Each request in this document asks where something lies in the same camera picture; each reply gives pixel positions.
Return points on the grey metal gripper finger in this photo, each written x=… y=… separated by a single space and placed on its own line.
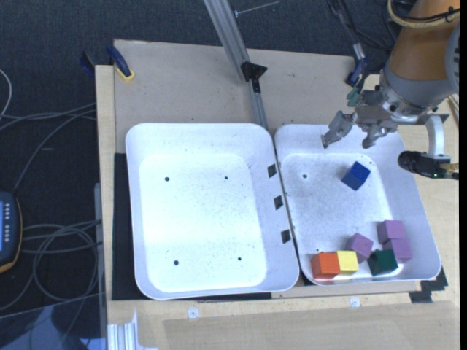
x=374 y=136
x=338 y=128

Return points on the brown cardboard board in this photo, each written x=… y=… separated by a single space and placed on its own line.
x=182 y=86

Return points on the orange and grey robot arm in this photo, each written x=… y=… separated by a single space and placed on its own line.
x=419 y=49

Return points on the white plastic tray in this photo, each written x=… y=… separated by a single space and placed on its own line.
x=328 y=217
x=204 y=213

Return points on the orange cube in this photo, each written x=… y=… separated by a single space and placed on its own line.
x=325 y=265

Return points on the purple cube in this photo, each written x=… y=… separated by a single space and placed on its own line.
x=401 y=249
x=391 y=231
x=360 y=245

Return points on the yellow cube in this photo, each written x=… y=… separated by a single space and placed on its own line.
x=347 y=262

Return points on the blue cube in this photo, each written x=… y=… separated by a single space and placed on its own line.
x=355 y=176

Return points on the black cylinder on white bracket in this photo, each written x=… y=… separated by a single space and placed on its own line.
x=416 y=162

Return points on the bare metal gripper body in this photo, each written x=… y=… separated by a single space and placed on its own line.
x=376 y=111

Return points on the green cube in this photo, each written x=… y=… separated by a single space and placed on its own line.
x=382 y=263

